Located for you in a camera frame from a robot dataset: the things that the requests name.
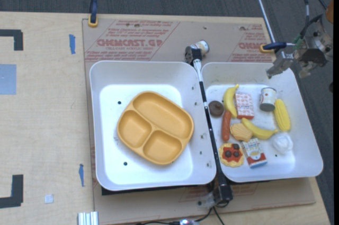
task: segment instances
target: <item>toy banana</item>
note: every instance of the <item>toy banana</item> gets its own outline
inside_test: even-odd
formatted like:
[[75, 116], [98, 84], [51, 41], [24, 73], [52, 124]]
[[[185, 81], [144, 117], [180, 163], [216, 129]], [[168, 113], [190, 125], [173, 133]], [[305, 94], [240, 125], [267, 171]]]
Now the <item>toy banana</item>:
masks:
[[236, 84], [233, 87], [229, 87], [225, 91], [224, 97], [223, 97], [225, 109], [231, 112], [232, 117], [234, 118], [237, 116], [237, 110], [235, 109], [235, 106], [234, 106], [233, 97], [234, 97], [234, 94], [237, 88], [239, 88], [239, 84]]
[[290, 130], [290, 118], [288, 117], [288, 113], [282, 99], [275, 100], [274, 116], [281, 131]]
[[254, 125], [250, 120], [246, 118], [242, 118], [243, 125], [250, 129], [253, 132], [253, 135], [259, 139], [268, 139], [270, 138], [274, 133], [277, 133], [277, 129], [269, 130], [269, 129], [262, 129], [256, 125]]

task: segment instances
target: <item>black tape corner marker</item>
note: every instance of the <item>black tape corner marker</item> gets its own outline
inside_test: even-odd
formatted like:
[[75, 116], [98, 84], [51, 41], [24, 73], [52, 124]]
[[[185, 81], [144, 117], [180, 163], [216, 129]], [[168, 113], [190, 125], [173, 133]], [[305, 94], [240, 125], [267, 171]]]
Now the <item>black tape corner marker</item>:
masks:
[[0, 208], [18, 207], [23, 202], [23, 175], [12, 176], [10, 197], [0, 197]]
[[14, 51], [23, 51], [23, 37], [20, 29], [0, 29], [0, 37], [13, 37]]

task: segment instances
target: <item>toy pizza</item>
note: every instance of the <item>toy pizza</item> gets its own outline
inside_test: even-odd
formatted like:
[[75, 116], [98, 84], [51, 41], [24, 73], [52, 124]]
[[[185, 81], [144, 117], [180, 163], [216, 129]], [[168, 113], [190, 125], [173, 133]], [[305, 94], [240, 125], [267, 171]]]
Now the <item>toy pizza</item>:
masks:
[[220, 161], [225, 166], [238, 167], [244, 163], [244, 153], [239, 144], [236, 143], [223, 143], [219, 149]]

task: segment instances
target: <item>white crumpled ball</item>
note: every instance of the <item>white crumpled ball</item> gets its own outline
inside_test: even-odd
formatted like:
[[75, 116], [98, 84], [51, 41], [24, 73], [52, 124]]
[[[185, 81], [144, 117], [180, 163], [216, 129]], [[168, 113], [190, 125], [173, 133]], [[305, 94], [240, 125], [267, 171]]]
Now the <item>white crumpled ball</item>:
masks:
[[277, 134], [274, 137], [272, 143], [274, 148], [281, 154], [286, 154], [293, 148], [293, 141], [291, 140], [290, 136], [285, 133]]

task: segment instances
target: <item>white tray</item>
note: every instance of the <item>white tray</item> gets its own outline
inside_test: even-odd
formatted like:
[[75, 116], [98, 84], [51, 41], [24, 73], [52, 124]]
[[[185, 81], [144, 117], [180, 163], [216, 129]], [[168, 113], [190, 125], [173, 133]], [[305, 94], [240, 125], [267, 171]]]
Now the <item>white tray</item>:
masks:
[[[265, 70], [271, 66], [272, 64], [263, 63], [208, 63], [202, 68], [208, 103], [213, 100], [221, 102], [225, 90], [239, 84], [237, 92], [250, 93], [252, 96], [255, 113], [252, 122], [260, 127], [274, 129], [278, 127], [273, 112], [264, 112], [259, 109], [261, 89], [273, 87], [277, 91], [276, 97], [284, 101], [291, 120], [291, 129], [288, 134], [294, 144], [292, 151], [282, 155], [274, 149], [272, 140], [276, 134], [268, 140], [261, 140], [261, 146], [268, 160], [267, 164], [250, 168], [244, 160], [242, 166], [233, 168], [221, 163], [223, 173], [231, 181], [254, 182], [311, 177], [320, 174], [323, 170], [323, 160], [294, 73], [288, 69], [268, 79]], [[231, 124], [235, 122], [240, 122], [240, 120], [231, 120]], [[211, 117], [211, 123], [217, 147], [219, 147], [222, 144], [221, 118]], [[229, 142], [236, 142], [232, 135]]]
[[[216, 165], [194, 68], [183, 62], [100, 61], [90, 70], [96, 177], [107, 190], [202, 185], [211, 182]], [[118, 138], [118, 119], [143, 91], [169, 98], [192, 117], [194, 131], [178, 159], [156, 165], [134, 153]]]

